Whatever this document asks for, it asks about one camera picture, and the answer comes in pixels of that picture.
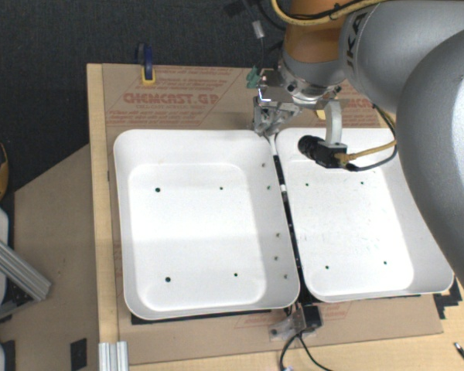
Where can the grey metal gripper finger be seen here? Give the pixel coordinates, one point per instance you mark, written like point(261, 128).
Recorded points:
point(261, 122)
point(275, 121)

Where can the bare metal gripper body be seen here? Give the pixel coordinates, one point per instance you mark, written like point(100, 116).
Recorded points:
point(282, 91)

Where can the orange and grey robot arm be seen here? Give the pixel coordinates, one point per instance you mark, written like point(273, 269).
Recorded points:
point(410, 72)

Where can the brown cardboard board red print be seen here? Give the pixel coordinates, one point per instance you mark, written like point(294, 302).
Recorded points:
point(178, 99)

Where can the thin black and white rod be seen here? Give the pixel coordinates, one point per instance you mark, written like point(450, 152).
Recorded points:
point(288, 215)

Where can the white plastic tray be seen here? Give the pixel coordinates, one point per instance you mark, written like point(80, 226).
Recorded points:
point(197, 222)
point(355, 218)

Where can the black cylinder on white bracket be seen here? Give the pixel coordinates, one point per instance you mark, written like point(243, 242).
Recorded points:
point(325, 149)

